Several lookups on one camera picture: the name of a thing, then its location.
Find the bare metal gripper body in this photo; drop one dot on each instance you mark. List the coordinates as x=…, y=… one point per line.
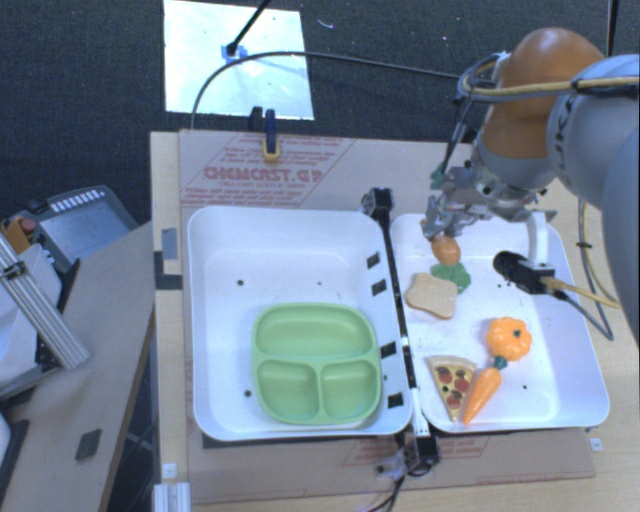
x=480, y=195

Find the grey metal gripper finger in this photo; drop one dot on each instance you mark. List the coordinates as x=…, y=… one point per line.
x=433, y=220
x=457, y=224

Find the orange round toy fruit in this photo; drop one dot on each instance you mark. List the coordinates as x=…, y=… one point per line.
x=446, y=251

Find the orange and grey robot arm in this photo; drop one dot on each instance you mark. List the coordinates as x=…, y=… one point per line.
x=575, y=125

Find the green leafy toy vegetable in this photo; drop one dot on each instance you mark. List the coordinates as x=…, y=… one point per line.
x=457, y=277

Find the tan bread slice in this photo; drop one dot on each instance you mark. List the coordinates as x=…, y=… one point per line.
x=431, y=297

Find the thin black and white rod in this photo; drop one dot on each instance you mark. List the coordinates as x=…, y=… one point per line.
x=400, y=310

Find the brown cardboard board red print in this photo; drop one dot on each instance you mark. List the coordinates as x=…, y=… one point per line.
x=320, y=170

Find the orange toy pumpkin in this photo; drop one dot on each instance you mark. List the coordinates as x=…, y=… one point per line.
x=509, y=339

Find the white plastic tray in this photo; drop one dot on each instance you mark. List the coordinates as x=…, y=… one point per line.
x=550, y=360
x=280, y=250

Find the toy pizza slice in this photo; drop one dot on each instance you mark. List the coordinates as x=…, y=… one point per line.
x=450, y=385

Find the orange carrot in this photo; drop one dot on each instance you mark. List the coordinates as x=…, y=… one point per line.
x=482, y=392

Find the green divided plate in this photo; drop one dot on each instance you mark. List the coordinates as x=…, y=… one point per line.
x=310, y=340

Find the black cylinder on white bracket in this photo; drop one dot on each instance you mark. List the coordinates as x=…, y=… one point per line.
x=525, y=272

